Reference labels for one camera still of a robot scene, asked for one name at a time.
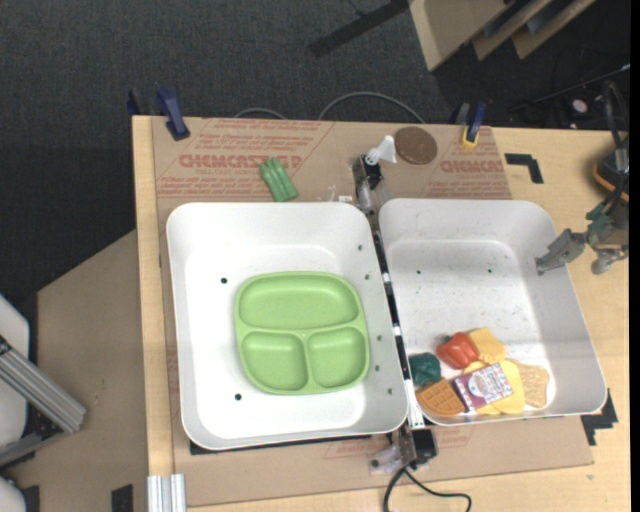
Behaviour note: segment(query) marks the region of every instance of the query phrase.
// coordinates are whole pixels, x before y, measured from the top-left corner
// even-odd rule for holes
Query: wooden table
[[[591,178],[591,169],[612,149],[611,135],[502,128],[493,132],[501,154],[531,154],[543,172],[544,184],[534,184],[525,167],[505,165],[513,198],[542,206],[553,218],[557,232],[566,227],[583,231],[586,212],[605,195]],[[174,461],[151,118],[133,118],[133,142],[149,471],[151,475],[168,476],[174,473]],[[630,510],[629,266],[628,260],[619,262],[608,273],[596,276],[590,270],[594,258],[595,253],[587,249],[569,265],[569,271],[619,420],[612,430],[598,431],[597,446],[593,447],[595,464],[438,482],[432,486],[434,489],[468,493],[474,501],[473,510]],[[366,489],[266,500],[259,505],[243,502],[190,510],[375,511],[381,510],[383,492],[384,489]],[[413,485],[398,486],[392,506],[407,511],[464,509],[459,500],[438,499]]]

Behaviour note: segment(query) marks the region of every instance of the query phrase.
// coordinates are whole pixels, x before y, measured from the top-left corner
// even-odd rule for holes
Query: dark gray carpet
[[[630,0],[600,0],[525,61],[506,45],[479,63],[466,47],[430,73],[408,11],[322,57],[309,50],[358,20],[356,10],[386,3],[0,0],[0,293],[20,302],[135,227],[126,110],[133,87],[149,97],[156,84],[172,87],[194,116],[260,107],[315,119],[343,94],[375,91],[430,123],[482,100],[489,124],[549,125],[559,121],[555,112],[532,120],[507,108],[610,70],[630,47],[629,30],[619,27],[630,27]],[[564,47],[585,41],[606,45],[604,53],[583,49],[559,64],[571,76],[551,78],[569,54]],[[326,118],[415,121],[373,98],[340,103]]]

